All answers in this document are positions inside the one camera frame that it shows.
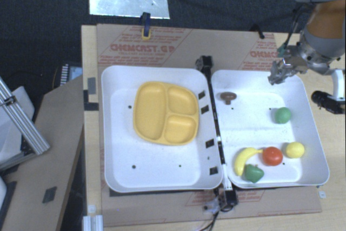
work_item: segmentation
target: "yellow plate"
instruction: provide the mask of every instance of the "yellow plate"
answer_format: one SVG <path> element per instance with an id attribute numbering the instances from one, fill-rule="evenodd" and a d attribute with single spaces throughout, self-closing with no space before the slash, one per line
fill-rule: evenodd
<path id="1" fill-rule="evenodd" d="M 134 128 L 141 138 L 174 146 L 187 144 L 196 137 L 198 120 L 198 101 L 192 91 L 163 82 L 139 87 Z"/>

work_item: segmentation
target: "red tomato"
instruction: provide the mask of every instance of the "red tomato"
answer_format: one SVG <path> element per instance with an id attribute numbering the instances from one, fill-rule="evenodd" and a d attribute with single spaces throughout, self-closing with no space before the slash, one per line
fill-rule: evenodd
<path id="1" fill-rule="evenodd" d="M 269 166 L 281 164 L 283 155 L 280 149 L 276 147 L 267 147 L 263 150 L 263 161 Z"/>

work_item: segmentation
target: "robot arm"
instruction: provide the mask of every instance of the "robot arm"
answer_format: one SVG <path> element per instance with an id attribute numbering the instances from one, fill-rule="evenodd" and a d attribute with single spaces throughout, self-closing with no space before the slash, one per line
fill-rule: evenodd
<path id="1" fill-rule="evenodd" d="M 291 30 L 286 42 L 278 49 L 281 60 L 273 62 L 268 80 L 272 85 L 280 84 L 287 77 L 298 72 L 304 74 L 308 69 L 321 75 L 331 75 L 334 94 L 315 92 L 312 100 L 332 113 L 345 114 L 345 70 L 329 67 L 332 61 L 345 53 L 345 0 L 295 1 L 299 3 L 298 10 L 304 5 L 314 5 L 314 10 L 301 31 L 297 45 L 288 45 L 293 33 Z"/>

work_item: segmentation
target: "lemon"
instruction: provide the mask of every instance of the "lemon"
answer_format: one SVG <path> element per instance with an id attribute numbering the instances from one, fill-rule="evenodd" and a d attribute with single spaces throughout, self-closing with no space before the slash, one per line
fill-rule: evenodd
<path id="1" fill-rule="evenodd" d="M 289 158 L 300 158 L 305 152 L 304 145 L 300 142 L 291 142 L 286 147 L 286 155 Z"/>
<path id="2" fill-rule="evenodd" d="M 291 111 L 286 107 L 281 107 L 275 112 L 275 121 L 277 123 L 287 123 L 291 119 Z"/>

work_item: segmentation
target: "toy banana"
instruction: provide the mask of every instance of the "toy banana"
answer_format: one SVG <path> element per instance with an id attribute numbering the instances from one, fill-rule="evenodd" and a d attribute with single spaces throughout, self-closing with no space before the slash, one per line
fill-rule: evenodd
<path id="1" fill-rule="evenodd" d="M 262 153 L 263 149 L 256 149 L 253 147 L 247 147 L 239 153 L 234 164 L 234 170 L 238 176 L 241 176 L 244 172 L 246 161 L 257 153 Z"/>

